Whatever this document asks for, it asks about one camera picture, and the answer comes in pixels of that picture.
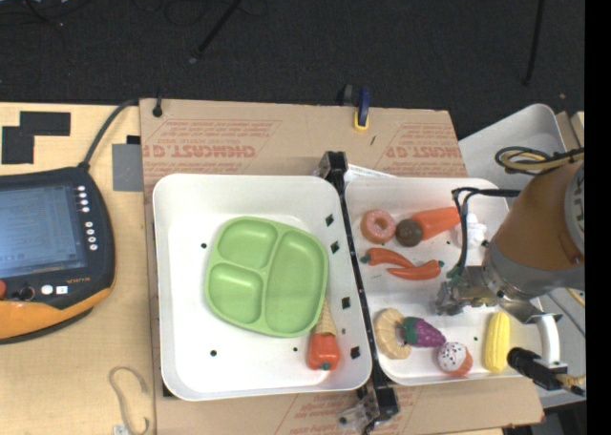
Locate yellow corn cob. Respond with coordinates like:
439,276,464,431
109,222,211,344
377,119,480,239
482,310,513,374

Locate orange chili pepper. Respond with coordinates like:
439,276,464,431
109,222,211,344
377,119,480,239
359,246,416,270
386,259,447,281

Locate white lumpy toy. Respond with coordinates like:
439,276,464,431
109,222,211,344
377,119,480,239
453,212,489,249

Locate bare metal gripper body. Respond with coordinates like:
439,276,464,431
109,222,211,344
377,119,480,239
456,264,510,314

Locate pink doughnut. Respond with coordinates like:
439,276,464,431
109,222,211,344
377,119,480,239
359,208,398,245

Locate white plastic tray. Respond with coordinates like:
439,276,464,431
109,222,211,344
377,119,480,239
152,173,374,403
343,176,546,387

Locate orange bell pepper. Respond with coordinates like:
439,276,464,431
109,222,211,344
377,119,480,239
305,332,342,372

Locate black cylinder on white bracket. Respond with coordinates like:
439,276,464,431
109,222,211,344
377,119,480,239
505,311,586,395

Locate brown round biscuit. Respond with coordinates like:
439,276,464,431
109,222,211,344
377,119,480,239
394,217,426,248

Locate white sprinkled cupcake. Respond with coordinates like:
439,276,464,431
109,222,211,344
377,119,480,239
435,341,474,376

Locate brown cardboard board red print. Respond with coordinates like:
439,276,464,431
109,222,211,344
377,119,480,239
137,97,546,435

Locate thin black rod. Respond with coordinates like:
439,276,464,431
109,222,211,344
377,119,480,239
330,170,390,394

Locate beige ice cream cone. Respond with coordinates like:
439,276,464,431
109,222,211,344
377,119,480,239
311,296,338,337

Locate orange carrot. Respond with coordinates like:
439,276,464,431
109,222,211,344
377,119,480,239
410,205,462,240

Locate beige pastry ring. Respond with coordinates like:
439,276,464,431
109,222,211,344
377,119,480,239
372,307,413,361

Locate purple grapes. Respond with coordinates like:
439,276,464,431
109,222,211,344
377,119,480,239
397,316,448,349

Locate green divided plate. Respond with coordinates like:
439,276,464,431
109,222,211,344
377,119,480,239
203,216,331,340

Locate black block with thin wires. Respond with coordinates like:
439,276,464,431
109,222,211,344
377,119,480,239
368,383,402,425
318,150,348,181

